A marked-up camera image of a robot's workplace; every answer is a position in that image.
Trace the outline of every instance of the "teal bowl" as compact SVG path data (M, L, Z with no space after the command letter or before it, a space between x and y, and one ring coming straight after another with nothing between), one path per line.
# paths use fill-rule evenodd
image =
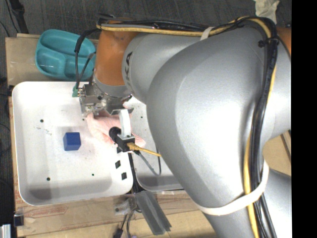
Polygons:
M40 36L35 50L35 64L39 71L63 81L76 81L75 46L78 34L49 29ZM88 56L96 51L95 45L85 38L78 53L80 74ZM93 73L95 56L89 61L81 81L87 81Z

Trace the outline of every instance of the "cardboard surface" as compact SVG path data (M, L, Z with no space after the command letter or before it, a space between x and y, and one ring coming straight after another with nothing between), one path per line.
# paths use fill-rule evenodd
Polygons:
M34 53L38 36L19 35L6 38L6 58L8 85L23 81L51 81L35 66ZM24 225L17 228L18 237L28 238L73 238L112 237L123 220L123 215L115 215L115 205L125 196L75 201L52 206L36 207L25 203L18 189L16 168L12 101L9 98L12 158L15 190L15 209L24 214ZM264 158L269 166L291 175L289 159L290 138L285 144L284 137L278 136L266 143ZM156 195L158 202L172 224L171 232L155 237L215 237L214 230L190 197L184 191L166 191ZM154 237L142 217L135 214L130 224L131 234L140 237Z

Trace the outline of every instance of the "pink cloth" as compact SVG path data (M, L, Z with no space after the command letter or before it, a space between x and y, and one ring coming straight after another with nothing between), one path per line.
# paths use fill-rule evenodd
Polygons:
M89 132L93 137L109 144L114 143L109 137L109 130L112 127L121 128L119 116L94 117L93 113L87 115L87 125ZM145 141L138 135L133 135L135 136L135 144L140 147L144 147Z

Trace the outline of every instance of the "divided teal dish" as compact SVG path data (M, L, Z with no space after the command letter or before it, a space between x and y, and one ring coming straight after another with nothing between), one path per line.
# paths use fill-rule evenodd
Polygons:
M79 35L56 29L49 29L40 36L35 64L39 71L59 80L76 81L75 46ZM95 45L85 38L78 54L78 71L82 71L88 56L96 51ZM89 61L82 81L87 81L93 73L95 56Z

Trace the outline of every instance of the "blue cube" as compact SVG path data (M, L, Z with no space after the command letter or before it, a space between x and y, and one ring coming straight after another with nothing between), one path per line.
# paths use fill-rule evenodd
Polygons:
M65 151L76 151L81 146L79 132L67 132L63 138Z

